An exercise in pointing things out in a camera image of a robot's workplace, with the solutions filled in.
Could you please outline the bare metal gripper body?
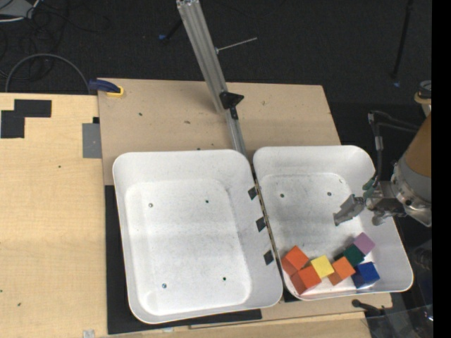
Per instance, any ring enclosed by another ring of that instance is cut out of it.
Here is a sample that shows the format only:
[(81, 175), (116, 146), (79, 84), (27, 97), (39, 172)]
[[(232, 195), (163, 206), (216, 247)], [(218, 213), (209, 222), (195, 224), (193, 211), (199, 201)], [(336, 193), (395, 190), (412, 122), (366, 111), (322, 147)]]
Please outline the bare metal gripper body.
[(366, 208), (373, 213), (385, 211), (388, 218), (413, 218), (425, 227), (432, 226), (431, 202), (416, 193), (406, 182), (381, 181), (364, 192)]

